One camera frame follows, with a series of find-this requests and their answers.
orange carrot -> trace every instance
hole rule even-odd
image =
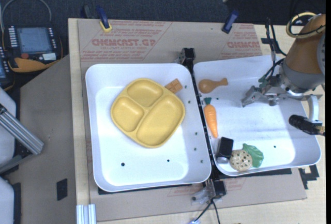
[[[203,112],[205,114],[205,119],[209,129],[212,131],[214,138],[217,138],[218,132],[217,132],[216,109],[214,106],[210,104],[211,100],[212,99],[210,97],[204,99],[207,105],[203,109]]]

green leaf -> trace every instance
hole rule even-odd
[[[264,159],[263,153],[255,146],[243,144],[243,150],[248,152],[253,159],[253,167],[260,167]]]

yellow plate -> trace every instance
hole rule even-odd
[[[131,82],[112,104],[111,118],[128,137],[145,147],[160,147],[185,116],[182,101],[150,79]]]

white tray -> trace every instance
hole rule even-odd
[[[131,82],[149,78],[165,86],[179,79],[182,124],[161,147],[145,148],[112,122],[110,108]],[[201,183],[211,173],[206,138],[189,71],[179,64],[97,64],[86,72],[94,179],[108,192]]]
[[[213,62],[201,62],[194,66],[198,84],[203,79],[219,81],[227,78],[229,85],[220,86],[211,93],[212,105],[217,111],[218,139],[209,137],[213,156],[221,137],[234,140],[233,149],[243,148],[243,143],[254,145],[264,155],[259,168],[238,172],[229,163],[215,161],[217,168],[229,176],[263,171],[301,167],[315,164],[321,157],[321,150],[315,136],[308,135],[288,122],[292,114],[306,116],[300,101],[286,99],[279,105],[269,106],[264,100],[242,107],[241,99],[252,85],[259,86],[258,79],[272,65],[270,56],[237,58]]]

blue clamp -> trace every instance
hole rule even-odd
[[[228,34],[232,28],[232,24],[238,18],[238,16],[239,16],[238,11],[236,10],[232,11],[232,13],[227,17],[225,24],[222,28],[222,31]]]
[[[103,10],[99,5],[97,5],[96,10],[97,10],[97,12],[98,12],[98,14],[99,14],[99,18],[100,18],[100,20],[101,20],[101,21],[100,21],[100,25],[101,25],[103,31],[104,31],[105,33],[110,32],[111,29],[112,29],[112,26],[111,26],[110,23],[108,22],[108,18],[107,18],[107,16],[106,16],[106,13],[104,12],[104,10]]]

